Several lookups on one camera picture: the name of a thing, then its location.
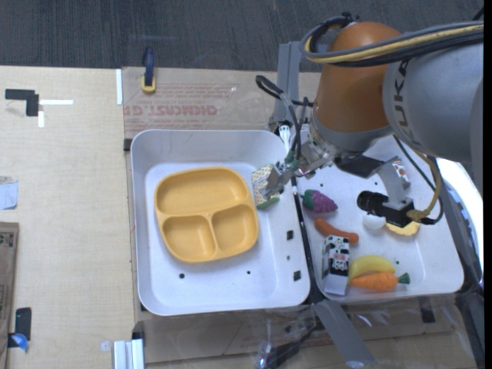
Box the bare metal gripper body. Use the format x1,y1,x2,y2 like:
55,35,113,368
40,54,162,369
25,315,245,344
277,130,341,181

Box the green and yellow patterned packet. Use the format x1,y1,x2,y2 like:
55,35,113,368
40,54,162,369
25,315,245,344
251,163,282,211

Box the orange sausage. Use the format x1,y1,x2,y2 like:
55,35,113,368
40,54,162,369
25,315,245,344
313,216,361,245

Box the white plastic tray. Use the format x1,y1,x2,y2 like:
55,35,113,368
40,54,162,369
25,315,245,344
129,128,312,317
294,130,466,305

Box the yellow banana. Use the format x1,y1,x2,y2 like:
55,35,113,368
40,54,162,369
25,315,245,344
347,254,397,284

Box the white carton orange print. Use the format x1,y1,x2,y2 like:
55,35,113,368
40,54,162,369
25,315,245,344
391,158,412,191

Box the yellow divided plate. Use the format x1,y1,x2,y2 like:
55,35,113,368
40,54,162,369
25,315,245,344
153,165,260,264

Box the white cow print carton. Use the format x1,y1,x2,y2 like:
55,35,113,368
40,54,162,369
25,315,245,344
321,234,351,297

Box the white egg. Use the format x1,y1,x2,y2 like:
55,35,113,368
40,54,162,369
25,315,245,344
361,213,387,231

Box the black cylinder on white bracket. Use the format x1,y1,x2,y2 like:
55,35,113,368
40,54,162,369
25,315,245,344
333,153,416,230

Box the orange carrot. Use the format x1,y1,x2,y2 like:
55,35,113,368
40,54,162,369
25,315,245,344
348,270,411,294

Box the purple grapes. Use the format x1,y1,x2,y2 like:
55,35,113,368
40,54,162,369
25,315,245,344
299,188,339,214

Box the brown cardboard board red print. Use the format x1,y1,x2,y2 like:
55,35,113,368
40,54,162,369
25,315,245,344
121,65,479,365

